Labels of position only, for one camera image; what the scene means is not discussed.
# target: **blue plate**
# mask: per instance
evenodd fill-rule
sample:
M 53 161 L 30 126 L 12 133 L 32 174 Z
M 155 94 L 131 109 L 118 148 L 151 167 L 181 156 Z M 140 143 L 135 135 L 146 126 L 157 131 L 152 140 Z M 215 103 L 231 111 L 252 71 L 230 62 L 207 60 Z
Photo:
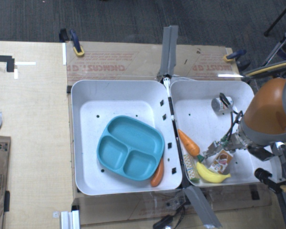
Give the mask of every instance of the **blue plate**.
M 159 131 L 124 115 L 108 123 L 97 145 L 97 157 L 103 166 L 136 181 L 154 174 L 163 151 L 164 139 Z

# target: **toy banana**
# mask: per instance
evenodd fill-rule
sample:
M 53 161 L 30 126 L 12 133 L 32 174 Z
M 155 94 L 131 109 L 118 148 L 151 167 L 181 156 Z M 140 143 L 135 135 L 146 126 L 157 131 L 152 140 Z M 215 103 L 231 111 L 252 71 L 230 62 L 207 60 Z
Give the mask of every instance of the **toy banana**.
M 221 175 L 218 173 L 214 173 L 210 171 L 207 167 L 204 166 L 204 164 L 197 162 L 196 164 L 198 174 L 206 181 L 212 182 L 212 183 L 221 183 L 223 180 L 225 180 L 228 177 L 231 177 L 230 174 L 228 175 Z

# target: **toy carrot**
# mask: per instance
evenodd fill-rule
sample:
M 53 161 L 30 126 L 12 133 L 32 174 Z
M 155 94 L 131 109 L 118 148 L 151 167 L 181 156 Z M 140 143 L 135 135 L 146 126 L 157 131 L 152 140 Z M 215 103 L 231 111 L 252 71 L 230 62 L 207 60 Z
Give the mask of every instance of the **toy carrot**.
M 180 140 L 182 141 L 185 149 L 189 152 L 191 156 L 199 156 L 201 158 L 202 156 L 199 155 L 200 153 L 200 148 L 199 146 L 192 140 L 190 139 L 183 131 L 178 129 L 178 134 L 180 137 Z
M 161 182 L 162 180 L 162 177 L 163 177 L 163 174 L 164 174 L 164 161 L 163 161 L 163 157 L 160 159 L 160 163 L 153 175 L 153 178 L 151 180 L 151 186 L 152 187 L 156 187 L 159 185 L 159 183 Z

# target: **black cable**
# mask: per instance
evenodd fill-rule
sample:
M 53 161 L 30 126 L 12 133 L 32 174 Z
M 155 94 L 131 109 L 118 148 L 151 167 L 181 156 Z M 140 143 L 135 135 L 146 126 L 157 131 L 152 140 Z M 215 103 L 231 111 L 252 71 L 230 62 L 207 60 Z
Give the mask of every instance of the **black cable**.
M 231 124 L 231 127 L 230 129 L 227 131 L 227 133 L 225 134 L 226 136 L 228 136 L 228 134 L 230 134 L 227 138 L 227 141 L 230 140 L 231 138 L 231 135 L 232 135 L 232 130 L 233 130 L 233 127 L 235 126 L 236 123 L 238 123 L 238 120 L 240 117 L 243 117 L 243 111 L 241 110 L 235 117 L 235 120 L 233 121 L 233 123 Z
M 220 100 L 223 102 L 223 104 L 230 110 L 230 115 L 231 115 L 231 127 L 230 129 L 228 130 L 228 132 L 225 134 L 227 136 L 227 141 L 230 140 L 231 136 L 232 136 L 232 130 L 233 130 L 233 126 L 235 124 L 234 123 L 234 120 L 233 120 L 233 113 L 238 115 L 238 113 L 236 111 L 233 110 L 229 100 L 227 99 L 227 97 L 223 94 L 223 93 L 220 93 L 219 94 L 219 98 Z
M 184 218 L 184 216 L 185 216 L 185 207 L 182 206 L 181 209 L 182 209 L 182 213 L 181 213 L 180 218 L 179 218 L 179 220 L 178 220 L 176 226 L 174 227 L 174 229 L 177 228 L 177 226 L 181 223 L 181 221 L 183 220 L 183 218 Z
M 281 68 L 281 69 L 277 69 L 277 70 L 266 71 L 266 72 L 259 73 L 259 74 L 256 74 L 256 75 L 252 75 L 252 76 L 246 76 L 246 77 L 244 77 L 244 79 L 246 79 L 246 78 L 247 78 L 247 79 L 266 78 L 266 77 L 273 76 L 274 74 L 281 73 L 281 72 L 283 72 L 283 71 L 286 72 L 286 67 Z
M 173 217 L 175 217 L 176 215 L 178 215 L 180 213 L 180 211 L 182 210 L 182 208 L 184 208 L 185 202 L 179 206 L 179 208 L 176 210 L 176 213 L 173 215 Z

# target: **metal bracket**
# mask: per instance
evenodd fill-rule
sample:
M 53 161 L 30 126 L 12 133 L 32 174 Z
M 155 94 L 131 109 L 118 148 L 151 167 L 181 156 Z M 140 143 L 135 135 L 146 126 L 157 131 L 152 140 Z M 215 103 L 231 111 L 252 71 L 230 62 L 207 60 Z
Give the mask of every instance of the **metal bracket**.
M 263 147 L 248 146 L 247 150 L 250 154 L 252 154 L 253 156 L 255 156 L 256 158 L 258 158 L 261 161 L 268 161 L 268 160 L 271 160 L 272 158 L 275 157 L 274 154 L 270 153 L 269 151 L 267 151 Z
M 61 212 L 61 229 L 80 229 L 80 212 L 73 210 L 72 212 Z
M 270 159 L 270 164 L 272 168 L 272 176 L 269 179 L 275 183 L 286 181 L 282 176 L 282 164 L 280 158 L 278 156 L 274 156 Z
M 271 146 L 271 151 L 275 156 L 278 156 L 281 160 L 281 163 L 286 163 L 286 157 L 284 156 L 284 152 L 282 149 L 282 146 L 285 146 L 285 143 L 282 142 L 276 142 Z
M 199 187 L 189 186 L 184 189 L 184 193 L 190 200 L 200 220 L 203 222 L 204 227 L 208 229 L 222 227 Z
M 164 27 L 162 41 L 161 66 L 157 78 L 163 76 L 172 77 L 176 66 L 176 46 L 178 38 L 178 26 Z

